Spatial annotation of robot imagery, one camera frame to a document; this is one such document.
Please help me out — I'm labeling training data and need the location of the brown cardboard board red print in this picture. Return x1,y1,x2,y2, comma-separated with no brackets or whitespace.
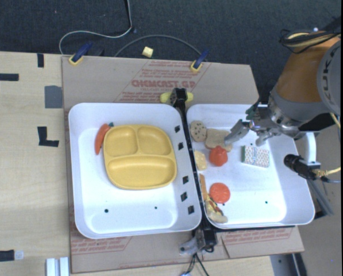
61,55,306,274

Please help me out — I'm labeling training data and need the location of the orange carrot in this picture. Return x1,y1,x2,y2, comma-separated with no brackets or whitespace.
94,122,115,156

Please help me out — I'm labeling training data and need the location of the tan bread slice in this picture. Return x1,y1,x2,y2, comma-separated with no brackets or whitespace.
204,128,233,153

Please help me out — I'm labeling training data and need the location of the orange round fruit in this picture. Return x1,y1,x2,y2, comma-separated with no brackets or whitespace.
209,182,232,205

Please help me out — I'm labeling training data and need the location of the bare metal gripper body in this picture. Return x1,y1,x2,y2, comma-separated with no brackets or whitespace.
248,103,301,138

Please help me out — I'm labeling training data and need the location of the orange bell pepper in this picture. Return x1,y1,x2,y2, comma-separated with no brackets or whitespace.
208,145,229,167

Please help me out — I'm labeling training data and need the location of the black cylinder on white bracket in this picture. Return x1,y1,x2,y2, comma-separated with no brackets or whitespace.
283,131,322,181

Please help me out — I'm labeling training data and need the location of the thin black rod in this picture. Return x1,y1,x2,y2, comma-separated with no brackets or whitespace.
176,103,211,255

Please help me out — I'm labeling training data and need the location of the white patterned packet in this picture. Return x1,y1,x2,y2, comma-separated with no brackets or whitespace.
241,145,271,168

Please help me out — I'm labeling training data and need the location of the black block with thin wires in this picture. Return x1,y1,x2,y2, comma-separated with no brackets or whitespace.
171,87,188,108
201,228,218,248

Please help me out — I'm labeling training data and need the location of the yellow divided plate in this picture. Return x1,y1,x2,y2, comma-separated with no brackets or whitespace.
102,124,178,191

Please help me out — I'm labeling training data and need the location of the pizza slice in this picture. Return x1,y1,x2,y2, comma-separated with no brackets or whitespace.
199,173,229,224

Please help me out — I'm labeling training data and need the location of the yellow cheese wedge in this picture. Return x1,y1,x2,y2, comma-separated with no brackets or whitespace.
194,149,208,171

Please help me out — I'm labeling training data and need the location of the brown chocolate chip biscuit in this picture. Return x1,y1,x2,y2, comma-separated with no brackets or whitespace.
189,120,208,143

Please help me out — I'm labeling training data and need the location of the white plastic tray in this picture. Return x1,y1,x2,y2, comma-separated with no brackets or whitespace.
186,103,316,230
68,102,203,239

